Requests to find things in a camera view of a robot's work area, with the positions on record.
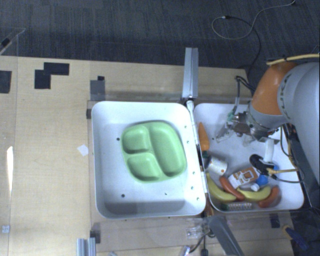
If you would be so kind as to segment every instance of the wooden surface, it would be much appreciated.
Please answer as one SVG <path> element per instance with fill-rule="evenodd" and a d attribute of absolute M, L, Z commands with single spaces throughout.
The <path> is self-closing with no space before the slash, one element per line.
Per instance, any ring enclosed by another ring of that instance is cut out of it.
<path fill-rule="evenodd" d="M 69 63 L 70 74 L 52 75 L 50 90 L 36 90 L 35 69 L 43 69 L 44 62 Z M 77 150 L 81 145 L 89 146 L 86 109 L 90 99 L 90 80 L 105 76 L 106 93 L 109 95 L 128 95 L 128 91 L 174 93 L 182 88 L 184 69 L 182 66 L 19 57 L 17 70 L 16 125 L 15 134 L 11 135 L 15 137 L 13 190 L 11 205 L 8 206 L 11 214 L 0 201 L 1 224 L 7 225 L 9 222 L 11 230 L 9 238 L 1 234 L 0 255 L 72 256 L 76 254 L 77 238 L 87 239 L 92 227 L 89 158 Z M 199 94 L 233 100 L 235 75 L 245 76 L 245 72 L 201 67 Z M 13 93 L 0 96 L 1 110 L 7 109 L 10 103 L 4 99 L 13 96 Z M 243 97 L 250 97 L 247 89 L 242 89 L 241 93 Z M 14 113 L 9 116 L 15 119 Z M 4 122 L 6 116 L 1 114 L 0 118 Z M 1 183 L 0 189 L 2 199 L 8 193 L 8 188 Z M 109 248 L 118 249 L 116 253 L 119 256 L 177 255 L 181 249 L 180 243 L 186 239 L 182 226 L 180 229 L 160 226 L 159 233 L 145 234 L 147 241 L 163 247 L 162 239 L 166 236 L 165 240 L 171 238 L 180 241 L 176 244 L 178 247 L 136 249 L 146 245 L 146 241 L 138 235 L 136 240 L 130 242 L 131 249 L 136 250 L 124 250 L 122 242 L 125 236 L 141 234 L 141 227 L 134 223 L 123 222 L 121 229 L 115 223 L 109 226 L 110 237 L 106 237 L 106 240 L 113 246 Z M 146 221 L 145 230 L 153 223 Z M 293 255 L 291 243 L 284 239 L 281 230 L 266 225 L 258 225 L 253 231 L 246 226 L 233 226 L 234 235 L 246 255 L 274 255 L 275 251 L 279 255 Z M 253 234 L 257 237 L 256 241 L 247 241 L 247 237 Z M 213 252 L 223 255 L 217 240 L 208 241 L 210 243 L 213 244 L 210 245 L 214 247 Z M 105 256 L 108 253 L 101 252 L 98 255 Z"/>

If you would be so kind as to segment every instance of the hot dog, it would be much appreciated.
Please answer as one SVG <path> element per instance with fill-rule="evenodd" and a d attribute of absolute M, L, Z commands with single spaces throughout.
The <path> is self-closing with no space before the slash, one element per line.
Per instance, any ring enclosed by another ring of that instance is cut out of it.
<path fill-rule="evenodd" d="M 221 183 L 221 186 L 223 187 L 223 189 L 226 192 L 229 192 L 230 194 L 234 195 L 236 197 L 236 199 L 238 199 L 239 201 L 245 200 L 245 196 L 243 194 L 241 194 L 240 192 L 236 191 L 226 177 L 221 176 L 219 181 Z"/>
<path fill-rule="evenodd" d="M 258 206 L 260 208 L 267 208 L 269 207 L 278 197 L 280 193 L 280 189 L 278 186 L 274 186 L 272 189 L 271 189 L 271 193 L 270 195 L 264 199 L 264 200 L 261 200 L 258 202 Z"/>

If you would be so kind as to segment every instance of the white cap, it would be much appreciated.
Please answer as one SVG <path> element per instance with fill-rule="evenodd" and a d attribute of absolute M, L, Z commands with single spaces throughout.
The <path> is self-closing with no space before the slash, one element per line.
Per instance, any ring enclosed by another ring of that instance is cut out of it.
<path fill-rule="evenodd" d="M 258 185 L 257 183 L 253 183 L 253 184 L 251 185 L 251 189 L 252 189 L 253 191 L 257 192 L 257 191 L 260 189 L 260 187 L 259 187 L 259 185 Z"/>

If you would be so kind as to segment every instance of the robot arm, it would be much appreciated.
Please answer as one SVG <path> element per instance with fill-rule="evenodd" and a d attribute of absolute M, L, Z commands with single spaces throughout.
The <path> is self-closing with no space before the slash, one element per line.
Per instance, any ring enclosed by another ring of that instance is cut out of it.
<path fill-rule="evenodd" d="M 247 111 L 233 118 L 233 129 L 258 141 L 283 124 L 295 126 L 302 149 L 319 182 L 319 62 L 282 62 L 261 78 Z"/>

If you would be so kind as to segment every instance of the green plate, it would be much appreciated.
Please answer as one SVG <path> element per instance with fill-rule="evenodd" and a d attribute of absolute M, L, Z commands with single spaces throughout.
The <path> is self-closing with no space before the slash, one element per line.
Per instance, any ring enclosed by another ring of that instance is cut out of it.
<path fill-rule="evenodd" d="M 184 148 L 175 129 L 153 121 L 133 125 L 121 135 L 122 154 L 132 176 L 140 182 L 159 182 L 187 168 Z"/>

